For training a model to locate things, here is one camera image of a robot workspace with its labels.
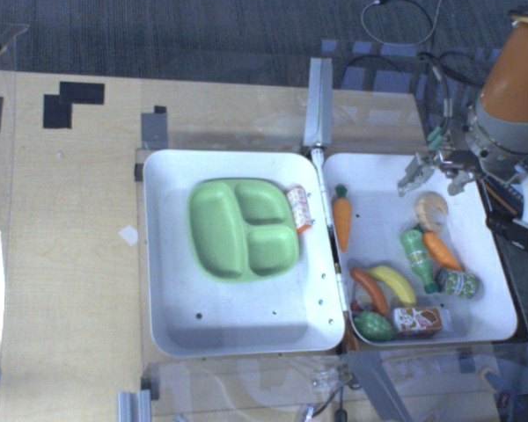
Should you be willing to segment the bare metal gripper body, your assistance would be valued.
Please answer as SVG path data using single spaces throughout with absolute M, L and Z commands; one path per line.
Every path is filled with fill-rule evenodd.
M 506 149 L 477 125 L 451 127 L 440 144 L 439 168 L 450 178 L 513 179 L 528 153 Z

